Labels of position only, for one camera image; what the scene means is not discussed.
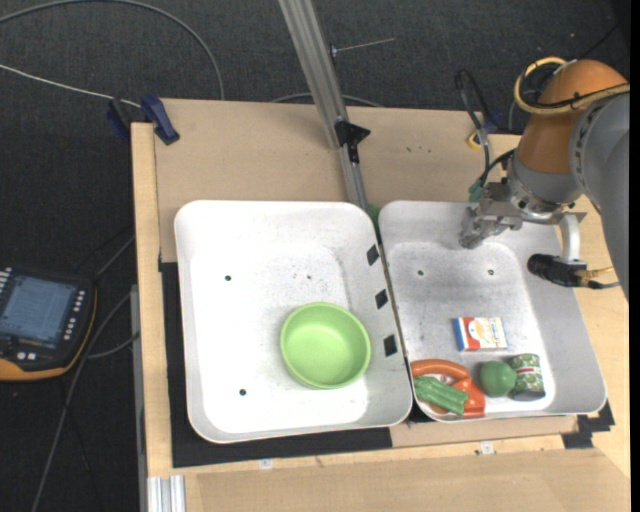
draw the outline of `green can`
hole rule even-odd
[[[518,374],[511,398],[529,402],[545,396],[539,356],[520,354],[509,359],[508,363]]]

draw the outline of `wooden table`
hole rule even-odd
[[[183,475],[188,512],[364,510],[630,510],[629,318],[621,290],[577,290],[616,425],[594,448],[567,450],[575,416],[391,427],[393,448],[174,468],[158,268],[175,261],[173,217],[195,199],[345,201],[338,156],[315,107],[163,100],[181,139],[165,146],[150,124],[132,127],[142,333],[146,475]],[[372,130],[360,146],[368,199],[466,201],[483,166],[462,112],[352,107]],[[494,156],[517,145],[492,136]],[[610,264],[600,220],[578,211],[582,257]],[[490,455],[478,455],[483,450]]]

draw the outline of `green bowl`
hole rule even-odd
[[[353,383],[371,361],[369,335],[360,320],[327,302],[293,311],[282,326],[280,349],[291,374],[318,389]]]

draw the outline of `screen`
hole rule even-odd
[[[55,348],[76,287],[30,276],[16,276],[0,311],[0,331]]]

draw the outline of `black floor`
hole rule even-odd
[[[146,93],[219,97],[211,62],[175,21],[124,2],[76,3],[85,5],[6,21],[38,3],[3,1],[0,65],[136,102]],[[630,7],[618,25],[608,0],[317,3],[338,48],[395,38],[336,61],[345,94],[389,107],[462,110],[454,75],[466,68],[506,119],[518,73],[549,55],[589,52],[630,77],[621,30]],[[144,5],[200,35],[217,59],[226,99],[269,101],[306,90],[276,0]],[[106,111],[105,99],[0,68],[0,264],[93,275],[133,234],[129,147],[108,126]],[[514,130],[525,121],[516,113]],[[99,280],[98,323],[135,282],[129,247]],[[130,329],[125,307],[96,350],[117,345]],[[30,510],[72,377],[0,384],[0,510]],[[38,510],[137,510],[131,352],[88,361],[69,411]]]

